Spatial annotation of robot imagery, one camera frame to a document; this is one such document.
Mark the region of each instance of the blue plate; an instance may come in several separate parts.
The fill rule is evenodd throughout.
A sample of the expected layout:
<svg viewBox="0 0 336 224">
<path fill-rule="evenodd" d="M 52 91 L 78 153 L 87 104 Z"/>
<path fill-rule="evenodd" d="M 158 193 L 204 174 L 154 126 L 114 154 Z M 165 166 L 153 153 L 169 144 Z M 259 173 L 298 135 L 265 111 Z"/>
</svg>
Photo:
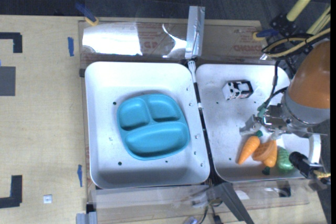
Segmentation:
<svg viewBox="0 0 336 224">
<path fill-rule="evenodd" d="M 190 141 L 179 105 L 164 94 L 147 94 L 124 101 L 117 123 L 126 150 L 137 159 L 168 157 Z"/>
</svg>

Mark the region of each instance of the wooden table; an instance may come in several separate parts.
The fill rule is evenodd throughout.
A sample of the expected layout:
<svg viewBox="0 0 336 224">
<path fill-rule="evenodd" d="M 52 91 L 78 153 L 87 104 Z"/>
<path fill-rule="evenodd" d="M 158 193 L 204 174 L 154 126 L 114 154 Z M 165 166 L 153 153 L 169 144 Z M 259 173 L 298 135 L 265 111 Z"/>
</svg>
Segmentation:
<svg viewBox="0 0 336 224">
<path fill-rule="evenodd" d="M 0 32 L 20 32 L 23 53 L 0 39 L 2 66 L 16 67 L 14 97 L 0 97 L 0 197 L 23 176 L 19 207 L 0 209 L 0 223 L 75 223 L 87 196 L 78 22 L 82 17 L 0 16 Z M 74 56 L 68 50 L 74 40 Z M 83 186 L 77 175 L 82 166 Z M 44 204 L 44 195 L 52 203 Z M 309 204 L 249 210 L 255 223 L 326 223 L 316 193 Z M 236 222 L 232 213 L 222 221 Z M 138 223 L 183 223 L 186 217 Z M 212 223 L 208 216 L 204 223 Z"/>
</svg>

